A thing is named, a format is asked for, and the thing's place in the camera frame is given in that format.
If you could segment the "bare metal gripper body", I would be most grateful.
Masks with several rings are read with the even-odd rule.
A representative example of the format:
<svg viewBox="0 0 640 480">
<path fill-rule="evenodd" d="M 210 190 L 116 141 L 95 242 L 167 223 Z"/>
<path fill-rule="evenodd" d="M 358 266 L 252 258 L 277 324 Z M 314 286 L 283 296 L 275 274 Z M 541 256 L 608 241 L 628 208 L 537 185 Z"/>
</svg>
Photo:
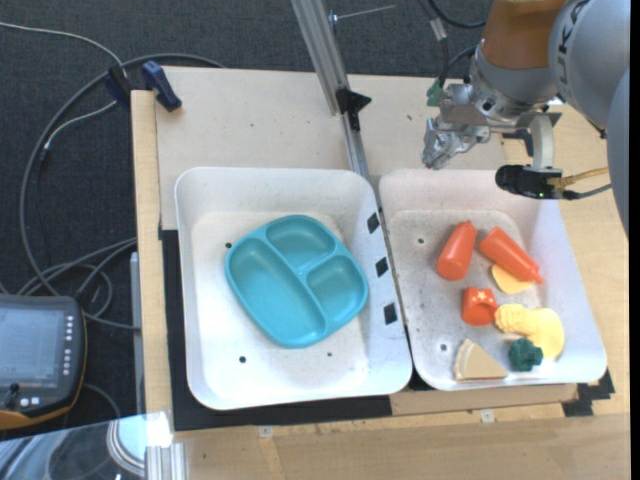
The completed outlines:
<svg viewBox="0 0 640 480">
<path fill-rule="evenodd" d="M 526 105 L 484 82 L 450 84 L 440 101 L 437 124 L 441 130 L 462 136 L 489 137 L 493 129 L 511 130 Z"/>
</svg>

